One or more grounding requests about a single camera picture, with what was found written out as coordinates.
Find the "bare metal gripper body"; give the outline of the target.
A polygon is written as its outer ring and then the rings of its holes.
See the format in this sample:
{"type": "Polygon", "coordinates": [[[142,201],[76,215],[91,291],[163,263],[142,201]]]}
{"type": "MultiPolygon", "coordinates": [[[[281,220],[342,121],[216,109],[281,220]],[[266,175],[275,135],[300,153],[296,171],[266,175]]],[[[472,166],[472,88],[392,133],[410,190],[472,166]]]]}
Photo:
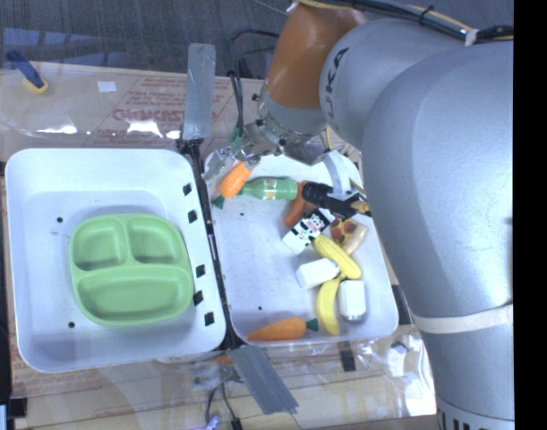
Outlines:
{"type": "Polygon", "coordinates": [[[243,156],[246,159],[283,155],[312,166],[328,153],[329,149],[318,135],[290,131],[272,119],[257,119],[244,126],[243,156]]]}

